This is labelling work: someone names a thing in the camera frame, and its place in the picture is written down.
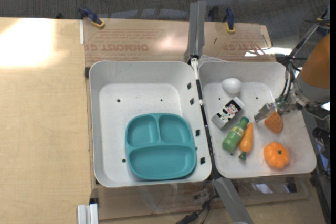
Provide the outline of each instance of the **yellow clamp pad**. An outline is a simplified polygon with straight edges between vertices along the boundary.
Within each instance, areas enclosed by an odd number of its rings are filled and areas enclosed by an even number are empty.
[[[99,27],[99,28],[102,28],[102,27],[104,27],[105,22],[104,22],[102,19],[100,19],[100,20],[101,20],[101,24],[100,24],[100,25],[97,24],[97,23],[95,23],[93,20],[91,21],[91,23],[92,23],[94,26],[97,26],[97,27]]]
[[[233,34],[236,31],[235,27],[233,27],[233,29],[229,29],[229,24],[227,22],[225,22],[224,24],[225,24],[225,29],[229,34]]]

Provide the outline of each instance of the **white plastic tray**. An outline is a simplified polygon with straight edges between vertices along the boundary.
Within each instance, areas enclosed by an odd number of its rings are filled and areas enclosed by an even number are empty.
[[[279,134],[268,130],[263,120],[254,121],[257,111],[281,94],[285,71],[285,67],[276,62],[205,62],[200,65],[199,75],[216,167],[224,177],[304,174],[315,169],[316,156],[300,111],[282,116],[284,127]],[[223,89],[222,81],[226,78],[237,78],[242,82],[239,94],[232,95]],[[245,107],[219,129],[211,118],[234,96],[238,96]],[[248,117],[254,125],[253,148],[247,153],[246,161],[238,159],[239,147],[232,155],[222,148],[223,139],[242,116]],[[264,146],[272,141],[282,143],[289,150],[290,162],[282,170],[270,167],[264,160]]]
[[[211,160],[195,75],[189,65],[183,62],[97,62],[90,69],[90,91],[93,164],[100,184],[126,187],[200,182],[209,177]],[[175,180],[149,181],[132,174],[126,161],[126,127],[135,116],[148,113],[173,113],[188,122],[197,147],[197,163],[190,175]]]

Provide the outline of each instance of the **green bottle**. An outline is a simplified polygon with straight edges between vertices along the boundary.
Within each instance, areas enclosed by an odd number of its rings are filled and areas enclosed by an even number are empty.
[[[227,134],[227,137],[223,140],[222,147],[223,149],[233,152],[239,141],[242,139],[246,125],[249,123],[249,119],[246,117],[242,117],[240,119],[240,122],[232,127],[232,129]]]

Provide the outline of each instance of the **orange toy food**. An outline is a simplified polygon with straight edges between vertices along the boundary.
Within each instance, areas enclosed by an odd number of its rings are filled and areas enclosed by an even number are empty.
[[[242,153],[238,156],[238,158],[246,160],[246,153],[251,151],[252,143],[253,143],[253,123],[250,122],[246,127],[242,140],[240,140],[239,142],[239,148]]]
[[[278,142],[272,142],[264,147],[264,158],[270,166],[278,169],[289,163],[288,150]]]
[[[283,127],[282,119],[276,111],[265,119],[265,125],[276,134],[280,133]]]

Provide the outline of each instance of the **orange waffle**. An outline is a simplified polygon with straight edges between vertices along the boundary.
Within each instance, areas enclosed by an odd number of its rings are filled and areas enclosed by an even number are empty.
[[[282,119],[276,111],[265,119],[265,125],[276,134],[281,132],[283,126]]]

